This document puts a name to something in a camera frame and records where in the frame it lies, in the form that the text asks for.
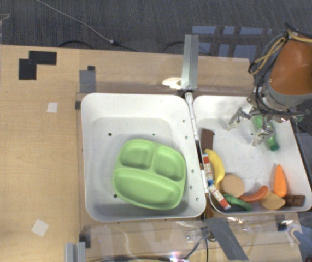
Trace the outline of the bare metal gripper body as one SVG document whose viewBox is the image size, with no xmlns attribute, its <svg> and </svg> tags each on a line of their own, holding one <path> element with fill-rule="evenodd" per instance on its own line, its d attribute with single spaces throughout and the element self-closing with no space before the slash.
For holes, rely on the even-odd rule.
<svg viewBox="0 0 312 262">
<path fill-rule="evenodd" d="M 300 122 L 305 117 L 304 111 L 296 111 L 293 107 L 286 107 L 273 99 L 268 93 L 252 93 L 247 101 L 252 105 L 249 112 L 251 115 L 262 115 L 269 117 L 278 123 L 288 120 Z"/>
</svg>

